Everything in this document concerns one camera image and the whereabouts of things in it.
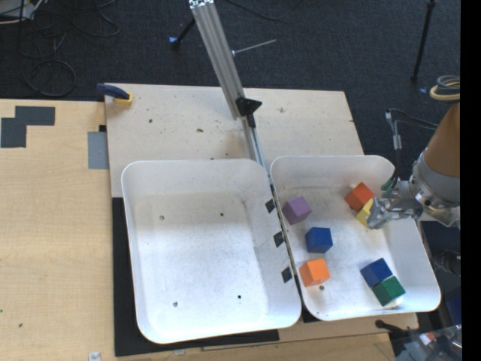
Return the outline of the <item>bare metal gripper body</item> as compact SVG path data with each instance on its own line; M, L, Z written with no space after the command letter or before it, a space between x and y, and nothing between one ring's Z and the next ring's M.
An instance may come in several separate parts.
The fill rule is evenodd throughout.
M460 178L435 171L413 171L389 197L389 211L399 218L428 216L446 227L461 227Z

